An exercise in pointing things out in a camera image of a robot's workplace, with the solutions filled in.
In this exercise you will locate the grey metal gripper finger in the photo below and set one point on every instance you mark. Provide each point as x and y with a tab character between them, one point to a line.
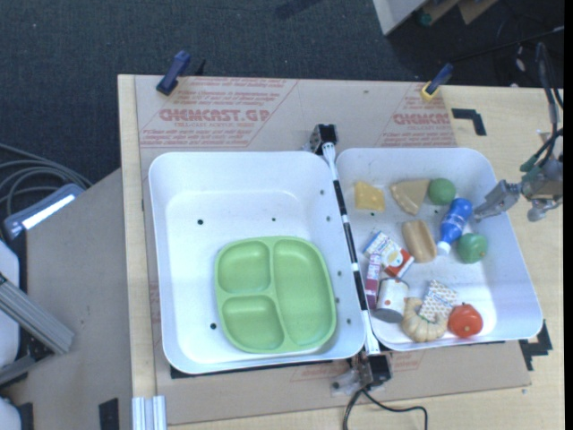
503	189
490	208

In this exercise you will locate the white plastic tray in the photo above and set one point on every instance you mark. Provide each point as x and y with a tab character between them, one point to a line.
501	285
250	186

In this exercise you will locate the thin black and white rod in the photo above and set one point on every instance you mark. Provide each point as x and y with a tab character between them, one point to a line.
344	213

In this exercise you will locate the pink carton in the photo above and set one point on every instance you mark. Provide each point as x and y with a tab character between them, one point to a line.
372	280

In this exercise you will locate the yellow cheese wedge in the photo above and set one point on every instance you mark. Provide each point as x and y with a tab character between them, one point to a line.
369	197

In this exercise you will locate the red tomato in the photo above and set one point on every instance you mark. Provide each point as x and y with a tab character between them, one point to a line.
464	320

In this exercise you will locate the white patterned packet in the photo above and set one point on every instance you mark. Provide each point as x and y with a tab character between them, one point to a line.
438	298

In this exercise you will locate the tan bread bun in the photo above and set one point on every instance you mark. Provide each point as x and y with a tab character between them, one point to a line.
418	240

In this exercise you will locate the tan croissant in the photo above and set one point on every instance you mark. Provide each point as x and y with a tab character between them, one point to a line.
416	329

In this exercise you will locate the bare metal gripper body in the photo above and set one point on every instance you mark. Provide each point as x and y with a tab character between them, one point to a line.
544	187

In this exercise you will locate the blue bottle white cap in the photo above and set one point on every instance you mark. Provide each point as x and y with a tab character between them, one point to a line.
454	222

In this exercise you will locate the white and blue carton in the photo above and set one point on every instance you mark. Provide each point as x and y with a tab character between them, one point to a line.
375	243

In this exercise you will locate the green ball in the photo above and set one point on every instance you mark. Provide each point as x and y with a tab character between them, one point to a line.
442	191

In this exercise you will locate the green apple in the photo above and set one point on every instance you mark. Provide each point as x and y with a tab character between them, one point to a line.
471	248

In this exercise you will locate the brown cardboard board red print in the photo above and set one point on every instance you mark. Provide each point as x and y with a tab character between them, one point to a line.
286	119

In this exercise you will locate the white and orange carton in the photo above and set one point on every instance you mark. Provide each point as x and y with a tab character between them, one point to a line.
397	258

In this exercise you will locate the white can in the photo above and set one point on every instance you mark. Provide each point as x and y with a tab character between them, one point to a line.
391	298

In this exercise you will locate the green divided plate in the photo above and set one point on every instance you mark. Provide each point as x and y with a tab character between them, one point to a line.
300	285

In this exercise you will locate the tan pizza slice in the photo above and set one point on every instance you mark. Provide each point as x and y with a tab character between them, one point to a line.
409	193

